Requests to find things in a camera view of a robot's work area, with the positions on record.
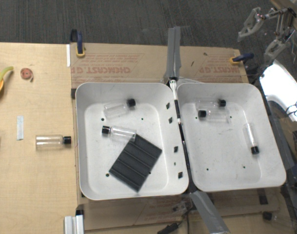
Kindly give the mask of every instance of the carpeted floor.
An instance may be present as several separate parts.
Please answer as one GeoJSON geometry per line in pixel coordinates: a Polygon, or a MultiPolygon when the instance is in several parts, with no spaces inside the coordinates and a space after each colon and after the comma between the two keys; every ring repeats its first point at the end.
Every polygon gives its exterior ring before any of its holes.
{"type": "MultiPolygon", "coordinates": [[[[269,0],[0,0],[0,41],[68,43],[71,29],[85,42],[167,45],[167,29],[181,27],[182,46],[230,47],[255,54],[261,64],[276,20],[237,42],[251,10],[268,12],[269,0]]],[[[297,80],[297,58],[278,60],[297,80]]]]}

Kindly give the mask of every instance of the black bottle cap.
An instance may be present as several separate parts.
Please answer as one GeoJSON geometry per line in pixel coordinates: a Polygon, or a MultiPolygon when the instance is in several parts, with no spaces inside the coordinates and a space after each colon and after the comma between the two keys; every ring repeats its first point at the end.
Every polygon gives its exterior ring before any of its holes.
{"type": "Polygon", "coordinates": [[[103,126],[102,127],[102,133],[103,134],[109,135],[110,134],[110,131],[111,131],[111,128],[110,127],[108,127],[108,126],[103,126]]]}
{"type": "Polygon", "coordinates": [[[205,118],[207,116],[206,110],[199,110],[198,111],[198,117],[199,118],[205,118]]]}
{"type": "Polygon", "coordinates": [[[224,99],[219,99],[218,103],[219,103],[219,107],[225,107],[226,106],[226,101],[224,99]]]}
{"type": "Polygon", "coordinates": [[[272,217],[273,217],[273,214],[270,213],[270,212],[263,212],[262,213],[262,217],[263,217],[264,220],[271,221],[272,220],[272,217]]]}
{"type": "Polygon", "coordinates": [[[63,137],[63,144],[71,144],[71,143],[72,143],[72,137],[71,136],[63,137]]]}
{"type": "Polygon", "coordinates": [[[258,146],[253,146],[251,149],[251,153],[252,154],[258,154],[259,153],[259,148],[258,146]]]}
{"type": "Polygon", "coordinates": [[[135,106],[135,100],[134,99],[128,99],[127,100],[127,106],[128,107],[134,107],[135,106]]]}

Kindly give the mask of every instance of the white strip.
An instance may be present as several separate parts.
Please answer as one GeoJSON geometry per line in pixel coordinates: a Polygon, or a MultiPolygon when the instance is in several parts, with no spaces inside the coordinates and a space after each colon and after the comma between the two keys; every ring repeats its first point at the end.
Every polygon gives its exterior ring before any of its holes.
{"type": "Polygon", "coordinates": [[[24,116],[17,116],[17,140],[24,139],[24,116]]]}
{"type": "Polygon", "coordinates": [[[66,62],[67,67],[71,66],[71,47],[69,44],[66,45],[66,62]]]}

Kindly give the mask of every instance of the clear bottle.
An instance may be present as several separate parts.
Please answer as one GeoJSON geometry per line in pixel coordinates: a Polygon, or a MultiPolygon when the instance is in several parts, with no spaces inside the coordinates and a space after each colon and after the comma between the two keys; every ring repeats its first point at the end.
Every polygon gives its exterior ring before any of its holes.
{"type": "Polygon", "coordinates": [[[247,145],[249,146],[251,153],[256,155],[259,153],[258,143],[256,141],[255,135],[254,135],[254,127],[252,123],[247,123],[244,125],[243,132],[245,135],[245,139],[247,142],[247,145]]]}
{"type": "Polygon", "coordinates": [[[104,106],[104,114],[107,118],[124,115],[129,112],[131,107],[134,106],[134,99],[128,99],[126,101],[115,101],[104,106]]]}
{"type": "Polygon", "coordinates": [[[71,136],[62,135],[36,135],[36,148],[62,148],[64,145],[72,143],[71,136]]]}
{"type": "Polygon", "coordinates": [[[229,122],[230,113],[227,109],[211,108],[198,111],[199,120],[229,122]]]}
{"type": "Polygon", "coordinates": [[[199,99],[196,102],[196,109],[210,109],[210,108],[221,108],[224,109],[226,106],[226,101],[224,99],[210,99],[210,98],[204,98],[199,99]]]}
{"type": "Polygon", "coordinates": [[[263,212],[263,220],[270,223],[273,227],[290,231],[297,229],[297,221],[282,213],[263,212]]]}
{"type": "Polygon", "coordinates": [[[136,137],[136,130],[116,126],[103,126],[102,133],[113,138],[124,138],[131,141],[135,141],[136,137]]]}

